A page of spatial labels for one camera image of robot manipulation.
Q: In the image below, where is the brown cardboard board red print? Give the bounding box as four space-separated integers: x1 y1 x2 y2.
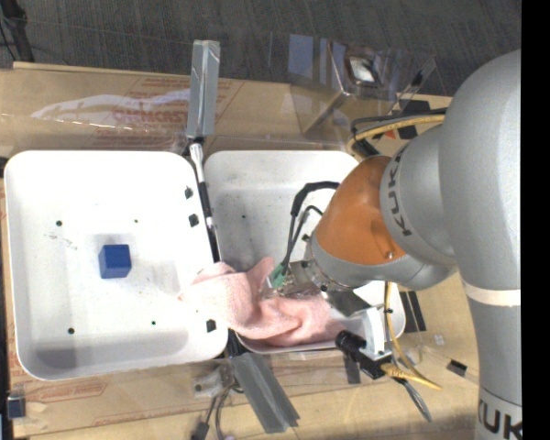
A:
0 61 483 440

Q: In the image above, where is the black cylinder on white bracket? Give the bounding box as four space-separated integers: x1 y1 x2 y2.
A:
334 306 394 380

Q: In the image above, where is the white plastic tray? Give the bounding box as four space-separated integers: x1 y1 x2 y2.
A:
3 149 230 381
203 149 407 355

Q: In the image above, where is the blue cube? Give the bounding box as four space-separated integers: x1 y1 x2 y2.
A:
97 244 133 280

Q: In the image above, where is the thin black and white rod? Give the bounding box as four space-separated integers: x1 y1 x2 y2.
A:
189 141 222 264

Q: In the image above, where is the pink cloth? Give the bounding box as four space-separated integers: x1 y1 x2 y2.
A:
178 257 349 348

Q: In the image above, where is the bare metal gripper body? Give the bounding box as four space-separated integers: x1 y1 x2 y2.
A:
261 258 332 300

